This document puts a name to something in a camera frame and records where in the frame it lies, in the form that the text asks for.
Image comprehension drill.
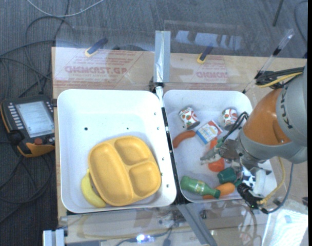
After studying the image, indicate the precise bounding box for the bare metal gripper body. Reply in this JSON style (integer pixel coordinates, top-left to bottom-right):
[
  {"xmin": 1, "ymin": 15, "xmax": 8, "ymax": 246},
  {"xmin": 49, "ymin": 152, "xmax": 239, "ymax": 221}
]
[{"xmin": 219, "ymin": 138, "xmax": 245, "ymax": 161}]

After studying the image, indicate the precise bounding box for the white plastic tray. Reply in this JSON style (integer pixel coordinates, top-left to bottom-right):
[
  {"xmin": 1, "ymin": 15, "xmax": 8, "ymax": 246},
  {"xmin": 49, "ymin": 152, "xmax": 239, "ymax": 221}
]
[
  {"xmin": 56, "ymin": 89, "xmax": 178, "ymax": 214},
  {"xmin": 162, "ymin": 89, "xmax": 278, "ymax": 204}
]

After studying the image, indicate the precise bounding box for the white and blue carton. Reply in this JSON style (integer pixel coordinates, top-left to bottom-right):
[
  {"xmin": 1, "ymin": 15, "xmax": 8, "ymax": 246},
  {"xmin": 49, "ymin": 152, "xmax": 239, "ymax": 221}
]
[{"xmin": 195, "ymin": 119, "xmax": 223, "ymax": 145}]

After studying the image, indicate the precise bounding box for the dark green bottle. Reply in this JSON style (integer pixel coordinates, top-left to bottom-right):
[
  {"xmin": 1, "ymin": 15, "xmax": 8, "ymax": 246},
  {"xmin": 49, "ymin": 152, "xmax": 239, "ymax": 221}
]
[{"xmin": 217, "ymin": 167, "xmax": 243, "ymax": 187}]

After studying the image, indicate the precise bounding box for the green bottle with yellow label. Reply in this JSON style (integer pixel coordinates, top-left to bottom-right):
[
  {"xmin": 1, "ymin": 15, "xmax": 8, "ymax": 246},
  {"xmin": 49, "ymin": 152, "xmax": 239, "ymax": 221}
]
[{"xmin": 180, "ymin": 175, "xmax": 221, "ymax": 199}]

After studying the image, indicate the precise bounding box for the white can with tomato print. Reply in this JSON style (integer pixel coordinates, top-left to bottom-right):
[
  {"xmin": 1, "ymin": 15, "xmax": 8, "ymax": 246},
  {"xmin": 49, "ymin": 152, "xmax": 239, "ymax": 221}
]
[
  {"xmin": 221, "ymin": 108, "xmax": 239, "ymax": 131},
  {"xmin": 178, "ymin": 106, "xmax": 201, "ymax": 130}
]

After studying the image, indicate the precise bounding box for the orange-brown sausage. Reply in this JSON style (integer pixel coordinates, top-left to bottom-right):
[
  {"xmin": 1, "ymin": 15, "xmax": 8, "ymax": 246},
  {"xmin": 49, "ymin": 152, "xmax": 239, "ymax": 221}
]
[{"xmin": 172, "ymin": 130, "xmax": 197, "ymax": 149}]

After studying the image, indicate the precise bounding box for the orange carrot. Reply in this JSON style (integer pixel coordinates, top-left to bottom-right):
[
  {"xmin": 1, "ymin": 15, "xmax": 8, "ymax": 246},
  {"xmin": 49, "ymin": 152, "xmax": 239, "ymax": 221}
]
[{"xmin": 202, "ymin": 182, "xmax": 236, "ymax": 200}]

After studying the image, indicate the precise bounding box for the black and white cow-print carton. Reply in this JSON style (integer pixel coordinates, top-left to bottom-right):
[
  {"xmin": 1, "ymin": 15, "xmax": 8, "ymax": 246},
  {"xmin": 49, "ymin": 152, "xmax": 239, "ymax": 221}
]
[{"xmin": 241, "ymin": 172, "xmax": 257, "ymax": 189}]

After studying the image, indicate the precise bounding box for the yellow divided plate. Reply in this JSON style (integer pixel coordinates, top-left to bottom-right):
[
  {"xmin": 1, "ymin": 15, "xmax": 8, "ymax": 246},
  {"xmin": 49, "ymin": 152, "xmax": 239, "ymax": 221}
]
[{"xmin": 88, "ymin": 135, "xmax": 162, "ymax": 207}]

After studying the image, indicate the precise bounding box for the yellow banana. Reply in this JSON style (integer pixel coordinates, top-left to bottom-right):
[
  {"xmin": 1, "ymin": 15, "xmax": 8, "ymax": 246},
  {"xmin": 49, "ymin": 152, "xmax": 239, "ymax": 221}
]
[{"xmin": 81, "ymin": 168, "xmax": 107, "ymax": 209}]

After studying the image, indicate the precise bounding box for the brown cardboard board, red print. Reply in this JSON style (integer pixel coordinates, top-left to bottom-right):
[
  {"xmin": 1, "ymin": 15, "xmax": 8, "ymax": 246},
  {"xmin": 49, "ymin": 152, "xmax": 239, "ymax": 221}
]
[{"xmin": 51, "ymin": 46, "xmax": 308, "ymax": 220}]

